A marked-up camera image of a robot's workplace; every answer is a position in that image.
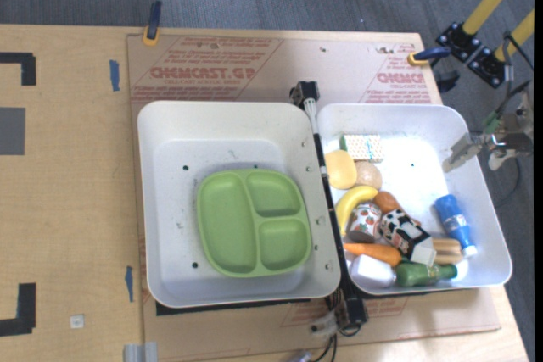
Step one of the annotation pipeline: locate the green bottle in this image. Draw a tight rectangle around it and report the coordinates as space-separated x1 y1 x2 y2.
395 260 460 289

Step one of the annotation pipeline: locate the orange rounded toy food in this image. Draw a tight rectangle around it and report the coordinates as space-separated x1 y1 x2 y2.
372 190 402 215

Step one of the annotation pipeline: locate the tan ribbed bread bun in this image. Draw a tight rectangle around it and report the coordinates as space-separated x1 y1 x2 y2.
429 237 464 266

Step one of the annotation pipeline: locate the white can strawberry print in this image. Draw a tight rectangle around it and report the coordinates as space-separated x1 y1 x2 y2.
347 202 383 244

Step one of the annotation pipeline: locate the yellow banana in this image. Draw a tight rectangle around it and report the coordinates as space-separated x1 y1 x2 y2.
334 185 379 237

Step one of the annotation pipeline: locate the brown cardboard board red print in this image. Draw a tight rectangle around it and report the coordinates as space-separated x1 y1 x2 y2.
126 28 503 359

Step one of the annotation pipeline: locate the beige round biscuit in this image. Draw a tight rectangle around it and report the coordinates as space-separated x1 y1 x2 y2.
354 160 383 190

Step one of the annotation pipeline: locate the white plastic bottle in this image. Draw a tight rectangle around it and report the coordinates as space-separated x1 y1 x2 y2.
349 254 398 291

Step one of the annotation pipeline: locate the black block with thin wires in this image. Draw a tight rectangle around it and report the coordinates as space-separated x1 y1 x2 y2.
324 294 370 330
289 80 321 106

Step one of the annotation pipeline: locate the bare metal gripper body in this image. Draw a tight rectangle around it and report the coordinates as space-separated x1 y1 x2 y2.
478 109 535 158

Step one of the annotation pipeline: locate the thin black and white rod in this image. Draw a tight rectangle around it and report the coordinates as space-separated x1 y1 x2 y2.
302 97 361 303

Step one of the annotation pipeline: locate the orange carrot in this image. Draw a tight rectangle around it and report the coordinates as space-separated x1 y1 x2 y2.
342 242 403 268

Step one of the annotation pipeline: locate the white plastic tray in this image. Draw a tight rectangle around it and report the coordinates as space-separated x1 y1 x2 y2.
316 103 513 296
136 99 343 309

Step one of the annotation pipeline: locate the green divided plate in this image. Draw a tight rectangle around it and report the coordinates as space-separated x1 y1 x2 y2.
195 168 314 279

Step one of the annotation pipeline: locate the white packet with orange dots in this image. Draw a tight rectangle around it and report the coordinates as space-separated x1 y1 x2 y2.
339 133 385 164

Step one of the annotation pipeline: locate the black and white cow carton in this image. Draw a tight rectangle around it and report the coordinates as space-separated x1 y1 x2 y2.
378 208 438 267

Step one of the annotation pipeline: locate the blue bottle white cap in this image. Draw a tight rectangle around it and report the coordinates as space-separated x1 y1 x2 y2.
433 193 479 259

